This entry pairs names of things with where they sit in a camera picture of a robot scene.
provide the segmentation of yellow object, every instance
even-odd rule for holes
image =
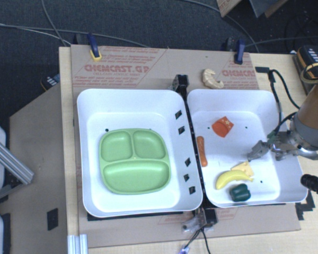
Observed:
[[[216,189],[222,189],[225,185],[233,180],[249,180],[253,181],[244,171],[242,170],[229,170],[222,173],[216,182]]]
[[[231,170],[241,170],[241,171],[245,172],[245,174],[250,176],[250,177],[254,175],[253,170],[249,164],[249,161],[245,161],[245,162],[231,168]]]
[[[91,57],[93,58],[94,62],[98,62],[98,61],[100,61],[102,59],[102,55],[101,55],[100,51],[99,51],[99,56],[98,57],[94,56],[92,50],[90,50],[90,54],[91,54]]]
[[[306,72],[308,72],[309,70],[311,70],[312,68],[314,67],[318,67],[318,62],[317,63],[313,63],[313,64],[310,64],[310,65],[307,65],[301,72],[300,74],[300,77],[301,77],[301,80],[305,83],[308,83],[308,84],[318,84],[318,79],[314,77],[314,75],[309,72],[308,74],[313,78],[312,80],[309,80],[307,78],[304,77],[304,74]]]

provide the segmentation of yellow banana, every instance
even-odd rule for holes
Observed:
[[[250,180],[253,181],[245,172],[241,170],[229,170],[222,173],[216,182],[216,189],[222,189],[225,185],[233,180]]]

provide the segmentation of green plate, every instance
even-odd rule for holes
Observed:
[[[153,130],[107,132],[100,140],[99,161],[106,187],[117,194],[159,191],[171,178],[165,142]]]

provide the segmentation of cardboard sheet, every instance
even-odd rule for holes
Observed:
[[[259,89],[250,55],[234,63],[233,52],[100,47],[102,60],[94,62],[89,46],[71,46],[80,234],[87,234],[90,248],[188,240],[182,223],[192,212],[113,219],[90,217],[82,201],[80,142],[76,99],[88,88],[169,89],[177,74],[188,75],[188,91],[204,88],[202,72],[211,69],[224,89]],[[207,237],[299,230],[294,204],[216,208],[218,223]]]

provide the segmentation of clamp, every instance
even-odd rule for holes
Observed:
[[[243,63],[243,55],[244,55],[245,43],[243,40],[237,40],[236,44],[236,52],[234,55],[234,63],[241,65]]]
[[[91,46],[90,53],[91,53],[93,60],[95,62],[100,61],[102,59],[102,55],[99,51],[98,44],[95,40],[95,37],[91,33],[88,33],[87,39],[89,40],[89,43]]]

